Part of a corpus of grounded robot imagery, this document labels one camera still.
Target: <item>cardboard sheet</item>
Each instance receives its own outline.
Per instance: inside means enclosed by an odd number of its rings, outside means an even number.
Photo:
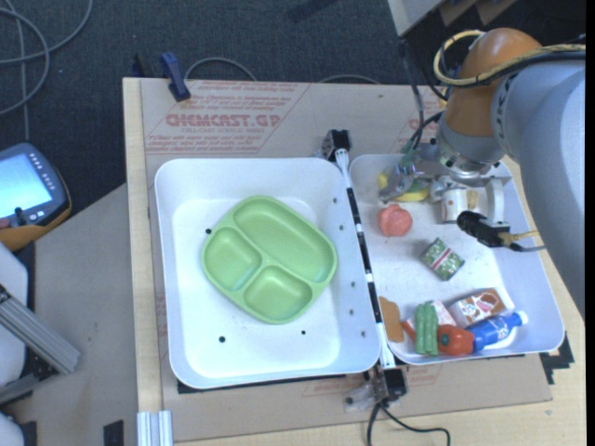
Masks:
[[[350,131],[352,160],[396,153],[418,125],[411,88],[222,81],[190,81],[188,87],[192,98],[177,103],[167,80],[141,80],[162,388],[175,440],[365,421],[369,412],[348,413],[344,402],[362,384],[361,374],[180,393],[169,366],[152,184],[157,169],[179,157],[314,156],[331,129]],[[440,111],[436,96],[420,90],[425,116]],[[423,141],[434,134],[430,125]],[[393,408],[401,417],[551,400],[538,355],[400,368],[408,393]]]

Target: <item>small green box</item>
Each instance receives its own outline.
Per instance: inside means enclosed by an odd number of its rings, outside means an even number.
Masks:
[[[430,266],[444,281],[448,281],[465,264],[465,260],[436,238],[421,255],[421,260]]]

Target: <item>toy peach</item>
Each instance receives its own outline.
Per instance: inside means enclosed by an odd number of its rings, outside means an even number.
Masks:
[[[413,218],[398,203],[393,203],[378,212],[378,226],[384,236],[404,236],[413,226]]]

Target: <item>blue clamp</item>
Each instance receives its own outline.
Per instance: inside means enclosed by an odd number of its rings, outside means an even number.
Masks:
[[[174,98],[176,98],[176,101],[190,99],[191,94],[188,87],[184,84],[184,77],[179,69],[178,58],[176,58],[171,51],[167,51],[161,55],[159,60],[161,61],[161,67],[165,77],[171,79],[169,90],[171,91],[171,94],[174,95]]]

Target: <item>white tray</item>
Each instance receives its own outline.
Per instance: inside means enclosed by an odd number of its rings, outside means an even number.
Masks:
[[[509,298],[517,310],[524,310],[528,324],[517,328],[507,339],[465,357],[422,356],[405,334],[402,343],[389,342],[402,361],[429,364],[469,358],[497,357],[555,350],[563,341],[564,328],[538,252],[516,253],[506,248],[488,248],[463,232],[456,224],[444,224],[439,203],[400,203],[414,222],[403,237],[385,237],[377,224],[377,213],[385,205],[378,199],[379,174],[393,167],[400,155],[362,155],[350,165],[350,177],[357,200],[377,295],[395,302],[402,320],[415,315],[419,303],[441,300],[445,305],[478,289],[495,287]],[[501,164],[486,177],[511,177]],[[476,211],[486,215],[485,189],[478,191]],[[529,230],[513,180],[504,185],[504,219],[515,233]],[[463,267],[449,280],[441,280],[419,259],[421,253],[440,237],[465,259]]]
[[[198,389],[368,370],[379,355],[364,264],[345,182],[316,158],[177,159],[155,176],[165,276],[169,358]],[[267,195],[321,229],[337,271],[302,316],[273,325],[222,295],[201,270],[206,230],[237,203]]]

